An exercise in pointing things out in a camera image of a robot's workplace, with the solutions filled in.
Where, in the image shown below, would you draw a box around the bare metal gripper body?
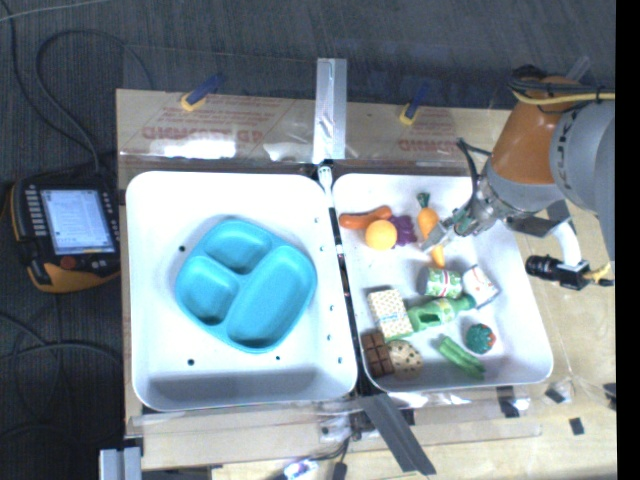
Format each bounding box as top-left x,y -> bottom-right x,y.
439,180 -> 502,238

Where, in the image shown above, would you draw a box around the orange carrot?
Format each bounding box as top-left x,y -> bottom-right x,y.
415,192 -> 448,270

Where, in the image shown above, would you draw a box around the purple grapes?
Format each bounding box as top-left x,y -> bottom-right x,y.
389,214 -> 419,247

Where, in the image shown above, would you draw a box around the green and white can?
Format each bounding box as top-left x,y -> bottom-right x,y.
424,266 -> 464,300

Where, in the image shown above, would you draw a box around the orange round fruit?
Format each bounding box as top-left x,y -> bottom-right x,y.
364,219 -> 399,252

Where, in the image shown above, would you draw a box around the white carton with red print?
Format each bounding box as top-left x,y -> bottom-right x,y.
461,264 -> 502,310

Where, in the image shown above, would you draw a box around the green bottle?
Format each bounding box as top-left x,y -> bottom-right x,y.
405,292 -> 478,335

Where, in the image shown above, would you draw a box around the orange sausage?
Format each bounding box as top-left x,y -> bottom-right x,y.
338,205 -> 394,231

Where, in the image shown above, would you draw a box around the yellow patterned box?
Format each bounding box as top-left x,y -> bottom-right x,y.
366,288 -> 416,342

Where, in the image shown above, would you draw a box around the green and red round toy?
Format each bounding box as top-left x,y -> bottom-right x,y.
465,322 -> 498,356

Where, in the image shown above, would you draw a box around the white plastic tray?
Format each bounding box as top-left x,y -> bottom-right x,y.
124,170 -> 359,413
332,172 -> 555,395

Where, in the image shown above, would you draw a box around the green bean pods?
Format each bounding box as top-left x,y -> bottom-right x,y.
436,334 -> 488,382

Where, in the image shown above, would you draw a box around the tan chocolate chip biscuit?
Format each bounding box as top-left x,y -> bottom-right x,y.
385,338 -> 424,381

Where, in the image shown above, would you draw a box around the brown chocolate bar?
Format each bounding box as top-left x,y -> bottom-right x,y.
360,331 -> 397,380

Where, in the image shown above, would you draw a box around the blue divided plate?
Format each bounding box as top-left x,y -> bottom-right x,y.
173,217 -> 319,355

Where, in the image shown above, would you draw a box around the brown cardboard board, red print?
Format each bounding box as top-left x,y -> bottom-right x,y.
114,87 -> 557,470

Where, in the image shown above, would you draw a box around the black cylinder on white bracket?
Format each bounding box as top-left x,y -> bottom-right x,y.
524,217 -> 592,292

